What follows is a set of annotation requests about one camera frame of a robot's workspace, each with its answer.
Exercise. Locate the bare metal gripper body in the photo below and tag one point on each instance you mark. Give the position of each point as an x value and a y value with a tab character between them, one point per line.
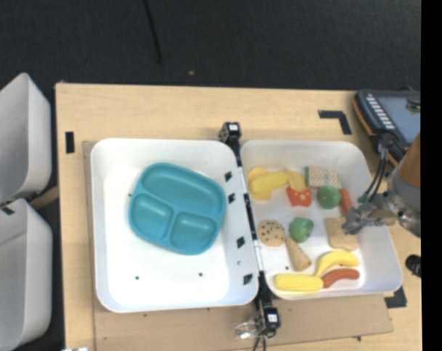
383	212

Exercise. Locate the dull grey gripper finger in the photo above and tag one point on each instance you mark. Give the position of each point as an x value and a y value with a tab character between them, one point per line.
350	226
357	211

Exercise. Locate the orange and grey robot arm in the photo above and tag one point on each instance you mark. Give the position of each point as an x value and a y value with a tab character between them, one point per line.
410	166

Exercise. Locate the tan bread slice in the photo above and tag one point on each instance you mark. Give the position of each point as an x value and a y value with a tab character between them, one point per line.
339	238

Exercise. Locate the orange carrot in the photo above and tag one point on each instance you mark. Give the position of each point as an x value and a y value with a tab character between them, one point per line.
345	200

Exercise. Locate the green apple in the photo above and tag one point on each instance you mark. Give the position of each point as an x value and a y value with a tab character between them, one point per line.
328	197

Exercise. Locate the yellow banana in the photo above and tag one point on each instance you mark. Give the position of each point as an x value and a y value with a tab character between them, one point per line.
337	259

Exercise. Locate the white plastic tray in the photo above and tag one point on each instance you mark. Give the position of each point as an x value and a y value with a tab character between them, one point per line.
374	262
162	280

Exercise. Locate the green patterned packet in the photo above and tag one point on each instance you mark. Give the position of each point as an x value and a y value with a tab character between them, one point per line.
322	177

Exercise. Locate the green pepper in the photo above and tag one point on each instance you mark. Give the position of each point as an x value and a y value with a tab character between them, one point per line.
301	229

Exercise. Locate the red sausage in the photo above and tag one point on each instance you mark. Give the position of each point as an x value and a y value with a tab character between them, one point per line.
341	277

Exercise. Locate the red carton of yellow fries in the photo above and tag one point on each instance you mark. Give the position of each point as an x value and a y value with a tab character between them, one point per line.
299	196

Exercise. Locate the tan ice cream cone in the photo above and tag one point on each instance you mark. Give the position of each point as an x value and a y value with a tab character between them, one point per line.
297	256

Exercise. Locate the brown chocolate chip biscuit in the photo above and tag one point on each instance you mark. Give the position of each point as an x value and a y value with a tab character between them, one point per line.
270	233

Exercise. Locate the thin black and white rod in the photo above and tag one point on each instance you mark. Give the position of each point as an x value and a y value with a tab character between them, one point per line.
250	218

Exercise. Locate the yellow round slice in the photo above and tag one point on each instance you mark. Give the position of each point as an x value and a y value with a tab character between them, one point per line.
256	172

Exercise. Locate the blue divided plate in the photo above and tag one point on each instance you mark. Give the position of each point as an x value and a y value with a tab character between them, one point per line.
177	207

